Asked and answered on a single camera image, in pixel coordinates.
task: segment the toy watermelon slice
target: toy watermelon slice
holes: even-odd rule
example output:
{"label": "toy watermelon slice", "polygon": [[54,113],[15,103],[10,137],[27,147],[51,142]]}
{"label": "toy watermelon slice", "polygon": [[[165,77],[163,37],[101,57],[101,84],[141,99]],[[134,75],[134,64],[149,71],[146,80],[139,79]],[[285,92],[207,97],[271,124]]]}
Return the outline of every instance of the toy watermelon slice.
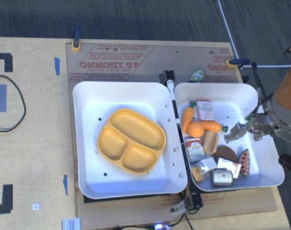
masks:
{"label": "toy watermelon slice", "polygon": [[240,174],[247,177],[250,173],[250,153],[248,149],[239,155],[238,164],[241,164]]}

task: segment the yellow plate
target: yellow plate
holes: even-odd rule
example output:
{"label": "yellow plate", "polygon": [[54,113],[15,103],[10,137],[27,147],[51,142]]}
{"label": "yellow plate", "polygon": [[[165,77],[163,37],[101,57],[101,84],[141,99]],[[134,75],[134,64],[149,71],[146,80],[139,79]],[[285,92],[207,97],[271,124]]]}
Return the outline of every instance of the yellow plate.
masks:
{"label": "yellow plate", "polygon": [[150,171],[165,144],[165,132],[158,124],[127,108],[111,114],[97,139],[106,159],[134,174]]}

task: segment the silver can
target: silver can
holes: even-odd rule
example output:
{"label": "silver can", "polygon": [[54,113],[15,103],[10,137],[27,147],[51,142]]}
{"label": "silver can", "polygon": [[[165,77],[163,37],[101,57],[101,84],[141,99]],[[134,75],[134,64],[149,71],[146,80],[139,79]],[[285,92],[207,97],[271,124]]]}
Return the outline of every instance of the silver can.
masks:
{"label": "silver can", "polygon": [[212,186],[231,186],[233,184],[233,173],[225,168],[215,169],[210,173]]}

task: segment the yellow clamp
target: yellow clamp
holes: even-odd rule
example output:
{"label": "yellow clamp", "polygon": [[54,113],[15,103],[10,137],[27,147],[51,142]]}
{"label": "yellow clamp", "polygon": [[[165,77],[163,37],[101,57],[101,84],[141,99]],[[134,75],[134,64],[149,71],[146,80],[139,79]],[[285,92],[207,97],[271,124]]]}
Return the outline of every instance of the yellow clamp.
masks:
{"label": "yellow clamp", "polygon": [[235,68],[235,67],[237,67],[237,65],[230,64],[230,59],[227,59],[227,60],[225,61],[225,65],[226,65],[227,67],[230,67],[230,68]]}
{"label": "yellow clamp", "polygon": [[79,51],[80,50],[80,40],[78,41],[78,47],[74,47],[74,39],[72,41],[72,50],[73,51]]}

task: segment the black wire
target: black wire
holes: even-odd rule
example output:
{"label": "black wire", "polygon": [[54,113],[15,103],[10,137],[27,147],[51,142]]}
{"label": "black wire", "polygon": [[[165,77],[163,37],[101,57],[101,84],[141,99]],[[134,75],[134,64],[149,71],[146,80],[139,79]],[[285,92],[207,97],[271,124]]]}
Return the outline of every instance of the black wire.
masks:
{"label": "black wire", "polygon": [[191,228],[191,230],[193,230],[193,227],[191,226],[191,224],[190,224],[190,221],[188,220],[188,217],[187,217],[187,215],[186,214],[184,214],[185,215],[185,217],[186,217],[186,220],[187,220],[187,222],[188,222],[188,224],[189,224],[189,227]]}
{"label": "black wire", "polygon": [[181,218],[178,220],[178,222],[173,223],[173,224],[168,225],[168,226],[169,226],[169,227],[174,227],[174,226],[178,225],[178,224],[182,221],[183,217],[184,217],[184,215],[181,216]]}
{"label": "black wire", "polygon": [[255,107],[255,109],[252,111],[253,114],[256,114],[258,112],[259,107],[266,101],[268,101],[269,99],[271,99],[271,97],[273,96],[273,93],[271,93],[270,95],[268,95],[266,98],[262,99],[261,101],[258,102],[257,106]]}
{"label": "black wire", "polygon": [[198,213],[199,209],[196,209],[195,211],[194,210],[189,210],[187,211],[187,214],[189,215],[195,215],[196,213]]}
{"label": "black wire", "polygon": [[0,129],[0,132],[2,132],[2,133],[5,133],[5,132],[9,132],[9,131],[12,131],[12,130],[14,130],[21,122],[22,122],[22,120],[24,119],[24,117],[25,117],[25,115],[26,115],[26,105],[25,105],[25,101],[24,101],[24,98],[23,98],[23,95],[22,95],[22,93],[21,93],[21,91],[20,91],[20,89],[17,87],[17,85],[13,82],[13,80],[11,80],[10,78],[8,78],[8,77],[6,77],[6,76],[4,76],[4,75],[0,75],[0,78],[6,78],[7,80],[9,80],[15,87],[16,87],[16,89],[17,89],[17,91],[18,91],[18,93],[20,94],[20,97],[21,97],[21,100],[22,100],[22,103],[23,103],[23,107],[24,107],[24,113],[23,113],[23,116],[22,116],[22,118],[20,119],[20,121],[16,124],[16,125],[14,125],[12,128],[1,128]]}
{"label": "black wire", "polygon": [[124,227],[121,227],[121,229],[124,229],[124,228],[143,228],[143,229],[146,229],[146,227],[140,227],[140,226],[124,226]]}
{"label": "black wire", "polygon": [[259,76],[258,76],[258,74],[256,72],[257,71],[257,64],[256,64],[256,62],[252,62],[251,63],[251,67],[252,67],[252,70],[253,70],[253,76],[254,76],[254,79],[256,81],[256,84],[261,89],[263,96],[266,98],[267,96],[266,96],[266,93],[265,93],[264,86],[262,85],[262,83],[260,81],[260,78],[259,78]]}

